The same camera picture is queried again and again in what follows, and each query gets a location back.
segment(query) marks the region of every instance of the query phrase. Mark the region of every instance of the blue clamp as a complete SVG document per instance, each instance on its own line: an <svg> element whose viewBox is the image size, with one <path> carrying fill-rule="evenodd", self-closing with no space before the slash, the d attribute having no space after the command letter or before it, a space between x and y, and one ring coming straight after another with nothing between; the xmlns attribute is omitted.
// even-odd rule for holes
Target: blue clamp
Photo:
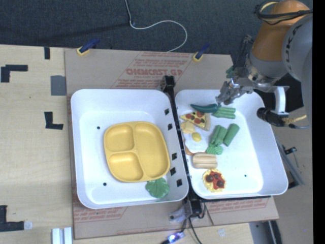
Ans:
<svg viewBox="0 0 325 244"><path fill-rule="evenodd" d="M210 43L206 43L203 45L203 47L193 55L193 60L198 63L200 60L202 60L203 53L209 48Z"/></svg>
<svg viewBox="0 0 325 244"><path fill-rule="evenodd" d="M96 45L100 42L98 38L91 39L89 42L84 44L82 47L77 49L77 53L80 56L85 55L86 53L89 52L89 49L96 47Z"/></svg>

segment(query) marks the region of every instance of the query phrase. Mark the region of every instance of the white plastic tray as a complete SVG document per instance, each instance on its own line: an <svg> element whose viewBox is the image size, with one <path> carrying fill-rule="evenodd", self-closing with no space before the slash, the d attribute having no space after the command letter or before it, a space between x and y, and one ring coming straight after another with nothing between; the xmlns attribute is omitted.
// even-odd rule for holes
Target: white plastic tray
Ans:
<svg viewBox="0 0 325 244"><path fill-rule="evenodd" d="M175 99L178 115L194 111L190 104L215 104L215 97L219 94L219 90L180 91ZM218 193L208 191L202 181L206 169L196 169L192 165L192 157L186 155L193 190L204 199L284 193L288 181L271 125L256 115L256 111L264 107L262 99L256 93L245 94L235 99L228 107L236 108L235 119L211 116L210 131L200 130L205 137L210 138L216 125L228 128L231 123L236 123L240 127L230 146L222 145L223 153L217 156L217 169L224 175L226 188Z"/></svg>
<svg viewBox="0 0 325 244"><path fill-rule="evenodd" d="M71 98L77 194L88 208L109 208L179 201L188 193L169 98L150 89L82 89ZM164 176L170 186L162 199L152 197L147 182L120 182L110 173L103 137L111 125L147 121L158 126L165 138L171 161Z"/></svg>

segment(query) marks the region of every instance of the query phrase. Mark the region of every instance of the toy fried egg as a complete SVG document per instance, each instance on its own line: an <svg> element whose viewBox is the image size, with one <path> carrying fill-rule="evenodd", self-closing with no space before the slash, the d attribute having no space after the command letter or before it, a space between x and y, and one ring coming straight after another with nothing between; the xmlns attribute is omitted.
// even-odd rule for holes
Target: toy fried egg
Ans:
<svg viewBox="0 0 325 244"><path fill-rule="evenodd" d="M205 152L209 146L208 140L199 132L183 134L183 136L185 138L185 145L187 149L193 154L197 152Z"/></svg>

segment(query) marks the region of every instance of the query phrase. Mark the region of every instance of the toy food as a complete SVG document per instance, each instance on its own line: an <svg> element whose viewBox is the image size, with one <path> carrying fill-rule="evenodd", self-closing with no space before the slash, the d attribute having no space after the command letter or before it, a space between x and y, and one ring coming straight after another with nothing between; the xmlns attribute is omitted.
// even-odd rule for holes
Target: toy food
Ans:
<svg viewBox="0 0 325 244"><path fill-rule="evenodd" d="M197 152L205 152L209 146L208 139L203 137L199 132L183 134L183 136L185 138L185 146L193 154Z"/></svg>
<svg viewBox="0 0 325 244"><path fill-rule="evenodd" d="M224 118L230 118L235 119L236 109L231 107L219 107L214 113L212 113L215 117L224 117Z"/></svg>
<svg viewBox="0 0 325 244"><path fill-rule="evenodd" d="M203 130L210 130L211 121L209 113L194 111L185 115L181 115L180 118L184 121L191 122L192 124Z"/></svg>
<svg viewBox="0 0 325 244"><path fill-rule="evenodd" d="M223 153L223 148L221 145L215 146L213 144L209 144L209 147L206 150L207 154L212 154L212 155L220 155Z"/></svg>
<svg viewBox="0 0 325 244"><path fill-rule="evenodd" d="M215 169L217 167L217 157L205 152L198 152L192 158L195 168Z"/></svg>
<svg viewBox="0 0 325 244"><path fill-rule="evenodd" d="M223 139L227 134L227 129L221 125L215 127L214 133L211 137L210 144L214 146L220 146L223 143Z"/></svg>
<svg viewBox="0 0 325 244"><path fill-rule="evenodd" d="M169 192L169 185L164 178L148 181L146 184L146 190L151 196L158 199L164 197Z"/></svg>
<svg viewBox="0 0 325 244"><path fill-rule="evenodd" d="M227 130L227 133L223 139L223 143L226 146L229 146L232 142L233 138L236 136L236 134L239 131L239 126L237 124L230 124Z"/></svg>
<svg viewBox="0 0 325 244"><path fill-rule="evenodd" d="M226 181L223 175L217 169L205 171L202 176L202 180L206 188L213 193L221 192L226 186Z"/></svg>
<svg viewBox="0 0 325 244"><path fill-rule="evenodd" d="M192 134L195 132L194 124L189 121L181 123L181 129L184 134Z"/></svg>
<svg viewBox="0 0 325 244"><path fill-rule="evenodd" d="M217 104L210 104L207 106L199 106L199 105L191 104L191 107L203 113L213 113L218 111L219 109L219 106Z"/></svg>

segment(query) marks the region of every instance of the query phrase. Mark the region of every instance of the wire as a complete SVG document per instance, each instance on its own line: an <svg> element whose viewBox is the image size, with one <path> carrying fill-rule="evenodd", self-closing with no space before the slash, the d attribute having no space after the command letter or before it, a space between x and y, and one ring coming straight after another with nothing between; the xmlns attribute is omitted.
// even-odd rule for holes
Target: wire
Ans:
<svg viewBox="0 0 325 244"><path fill-rule="evenodd" d="M177 46L176 48L174 48L174 49L172 49L172 50L169 50L168 52L175 51L175 50L179 49L180 47L182 47L182 46L186 43L186 41L187 41L187 31L186 31L185 27L184 27L183 25L181 25L180 23L175 22L175 21L173 21L173 20L163 20L163 21L160 21L160 22L154 23L154 24L152 24L152 25L150 25L150 26L147 26L147 27L135 27L135 26L132 24L131 12L130 12L130 9L129 9L129 7L128 7L127 0L124 0L124 1L125 1L125 6L126 6L126 9L127 9L127 13L128 13L129 24L130 24L130 26L131 26L133 29L136 29L136 30L145 30L145 29L152 28L152 27L154 27L154 26L156 26L156 25L158 25L158 24L161 24L161 23L166 23L166 22L174 23L174 24L177 24L177 25L179 25L180 27L183 28L183 30L184 30L184 32L185 32L185 39L184 39L184 42L183 42L181 45Z"/></svg>
<svg viewBox="0 0 325 244"><path fill-rule="evenodd" d="M201 216L200 216L200 215L198 216L199 219L203 219L203 217L204 217L206 211L207 211L207 206L206 206L205 203L204 203L204 209L203 209L202 215L201 215Z"/></svg>
<svg viewBox="0 0 325 244"><path fill-rule="evenodd" d="M306 117L307 117L307 115L303 115L303 116L300 116L300 117L291 117L291 118L284 117L282 120L284 121L284 124L288 125L290 128L293 128L293 129L307 129L307 128L309 128L309 126L299 127L299 126L296 126L296 125L293 124L293 123L295 123L297 121L305 119Z"/></svg>
<svg viewBox="0 0 325 244"><path fill-rule="evenodd" d="M261 19L262 21L266 22L269 25L276 25L282 21L287 21L287 20L292 20L295 19L297 17L306 15L306 14L312 14L313 10L300 10L300 11L296 11L296 12L291 12L291 13L283 13L283 14L264 14L262 13L262 11L270 6L270 5L274 5L277 4L280 1L265 1L260 5L257 5L255 7L255 14L257 15L257 17L259 19Z"/></svg>
<svg viewBox="0 0 325 244"><path fill-rule="evenodd" d="M199 237L197 236L197 233L196 233L195 230L194 230L194 227L193 227L193 225L192 225L192 221L191 221L191 218L190 218L190 217L188 217L188 221L189 221L189 224L190 224L190 226L191 226L191 228L192 228L192 231L193 231L193 233L194 233L195 238L197 238L197 241L199 242L199 244L202 244L202 242L200 241Z"/></svg>
<svg viewBox="0 0 325 244"><path fill-rule="evenodd" d="M183 221L183 225L180 232L183 232L186 229L187 219Z"/></svg>

